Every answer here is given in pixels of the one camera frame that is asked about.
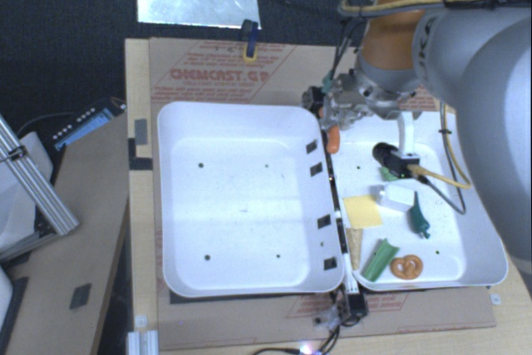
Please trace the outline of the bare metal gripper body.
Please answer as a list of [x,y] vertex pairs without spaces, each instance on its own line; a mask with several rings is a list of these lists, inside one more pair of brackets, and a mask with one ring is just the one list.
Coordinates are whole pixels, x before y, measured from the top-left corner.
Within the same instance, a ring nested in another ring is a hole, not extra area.
[[332,81],[323,100],[324,121],[358,121],[366,116],[394,120],[400,102],[412,91],[390,91],[367,77],[363,72],[340,74]]

